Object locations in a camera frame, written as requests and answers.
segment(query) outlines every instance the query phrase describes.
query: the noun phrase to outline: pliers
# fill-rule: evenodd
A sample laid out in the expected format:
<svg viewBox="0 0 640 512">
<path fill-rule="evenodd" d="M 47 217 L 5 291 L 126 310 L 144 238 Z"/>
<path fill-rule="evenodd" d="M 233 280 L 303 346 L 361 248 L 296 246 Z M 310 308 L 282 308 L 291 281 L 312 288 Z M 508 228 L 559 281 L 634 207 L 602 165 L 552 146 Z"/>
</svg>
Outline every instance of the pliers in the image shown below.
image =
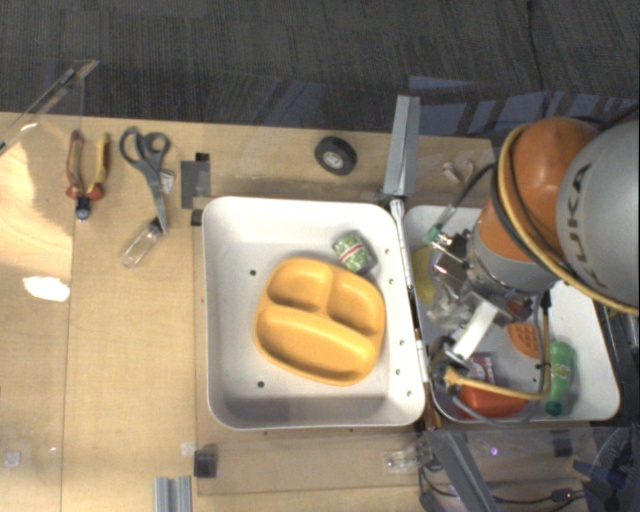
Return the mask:
<svg viewBox="0 0 640 512">
<path fill-rule="evenodd" d="M 74 130 L 71 133 L 69 154 L 67 155 L 67 179 L 69 180 L 67 196 L 75 200 L 76 217 L 80 221 L 85 221 L 89 217 L 91 201 L 100 201 L 104 197 L 102 185 L 107 180 L 110 143 L 111 138 L 108 133 L 105 133 L 100 138 L 100 142 L 98 142 L 98 169 L 91 185 L 85 192 L 80 176 L 80 154 L 82 153 L 84 140 L 79 130 Z"/>
</svg>

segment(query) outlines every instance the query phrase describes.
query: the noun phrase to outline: soda can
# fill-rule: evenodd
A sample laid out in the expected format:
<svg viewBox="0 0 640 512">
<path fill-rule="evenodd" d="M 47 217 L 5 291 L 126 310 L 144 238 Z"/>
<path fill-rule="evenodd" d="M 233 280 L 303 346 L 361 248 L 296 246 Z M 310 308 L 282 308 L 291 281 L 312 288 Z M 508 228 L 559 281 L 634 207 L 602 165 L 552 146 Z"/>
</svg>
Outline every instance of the soda can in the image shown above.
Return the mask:
<svg viewBox="0 0 640 512">
<path fill-rule="evenodd" d="M 376 264 L 373 254 L 356 232 L 345 233 L 332 247 L 340 262 L 351 272 L 364 273 Z"/>
</svg>

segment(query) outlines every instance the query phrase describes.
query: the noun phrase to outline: clear plastic piece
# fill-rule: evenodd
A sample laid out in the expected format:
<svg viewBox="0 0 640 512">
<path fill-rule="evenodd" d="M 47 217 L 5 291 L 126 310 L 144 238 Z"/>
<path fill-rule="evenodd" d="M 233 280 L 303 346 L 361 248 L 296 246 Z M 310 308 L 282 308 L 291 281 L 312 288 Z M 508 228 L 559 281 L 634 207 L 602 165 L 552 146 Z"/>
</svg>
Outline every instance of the clear plastic piece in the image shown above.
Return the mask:
<svg viewBox="0 0 640 512">
<path fill-rule="evenodd" d="M 122 254 L 122 265 L 134 269 L 163 236 L 160 222 L 157 218 L 147 224 L 140 234 Z"/>
</svg>

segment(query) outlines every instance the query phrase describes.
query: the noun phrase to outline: scissors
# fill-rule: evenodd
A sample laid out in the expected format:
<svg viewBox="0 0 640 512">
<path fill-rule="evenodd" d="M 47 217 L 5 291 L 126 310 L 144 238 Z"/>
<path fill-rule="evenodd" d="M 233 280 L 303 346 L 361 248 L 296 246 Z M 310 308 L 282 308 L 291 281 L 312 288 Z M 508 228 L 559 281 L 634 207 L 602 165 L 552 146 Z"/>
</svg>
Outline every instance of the scissors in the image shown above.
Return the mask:
<svg viewBox="0 0 640 512">
<path fill-rule="evenodd" d="M 133 147 L 136 152 L 136 157 L 131 158 L 125 149 L 126 140 L 133 136 Z M 158 221 L 162 232 L 166 233 L 169 228 L 167 221 L 167 209 L 164 205 L 164 198 L 162 197 L 162 184 L 160 181 L 160 169 L 162 167 L 162 159 L 169 150 L 171 142 L 167 136 L 163 133 L 153 132 L 147 135 L 142 135 L 137 128 L 128 128 L 120 137 L 120 153 L 131 166 L 135 167 L 147 180 L 147 185 L 151 189 L 151 195 L 153 196 L 153 202 L 158 212 Z"/>
</svg>

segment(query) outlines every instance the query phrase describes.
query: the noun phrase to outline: yellow cable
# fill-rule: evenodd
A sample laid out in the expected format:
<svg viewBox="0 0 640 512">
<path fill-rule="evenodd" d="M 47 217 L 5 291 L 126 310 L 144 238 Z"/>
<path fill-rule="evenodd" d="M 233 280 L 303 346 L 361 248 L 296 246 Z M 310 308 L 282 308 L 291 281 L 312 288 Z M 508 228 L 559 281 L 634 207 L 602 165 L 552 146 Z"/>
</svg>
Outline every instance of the yellow cable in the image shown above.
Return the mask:
<svg viewBox="0 0 640 512">
<path fill-rule="evenodd" d="M 546 313 L 543 314 L 543 331 L 542 345 L 544 350 L 544 388 L 541 393 L 527 393 L 516 389 L 503 388 L 488 382 L 475 379 L 468 379 L 460 375 L 452 366 L 447 367 L 444 374 L 444 381 L 451 386 L 469 386 L 498 395 L 510 396 L 513 398 L 521 398 L 523 400 L 539 401 L 544 400 L 549 394 L 551 388 L 551 345 L 549 340 L 549 318 Z"/>
<path fill-rule="evenodd" d="M 504 168 L 505 168 L 505 160 L 509 158 L 509 146 L 513 143 L 513 140 L 524 130 L 525 127 L 521 127 L 520 129 L 516 128 L 511 132 L 509 137 L 504 143 L 503 151 L 500 153 L 500 160 L 498 163 L 498 198 L 504 207 L 505 213 L 509 217 L 509 220 L 513 224 L 516 233 L 520 239 L 527 245 L 527 247 L 533 252 L 538 259 L 546 265 L 546 267 L 551 270 L 556 276 L 562 279 L 567 284 L 573 286 L 576 290 L 583 293 L 590 299 L 595 300 L 596 302 L 600 302 L 605 306 L 616 309 L 628 315 L 638 316 L 638 308 L 634 306 L 630 306 L 628 304 L 624 304 L 622 302 L 618 302 L 614 299 L 603 295 L 596 290 L 589 288 L 587 285 L 573 277 L 569 272 L 564 270 L 560 265 L 558 265 L 553 258 L 551 258 L 546 251 L 544 251 L 538 242 L 533 239 L 533 237 L 529 234 L 526 228 L 522 225 L 522 223 L 518 220 L 518 217 L 515 215 L 515 211 L 513 205 L 511 204 L 511 198 L 507 193 L 507 182 L 505 178 Z"/>
</svg>

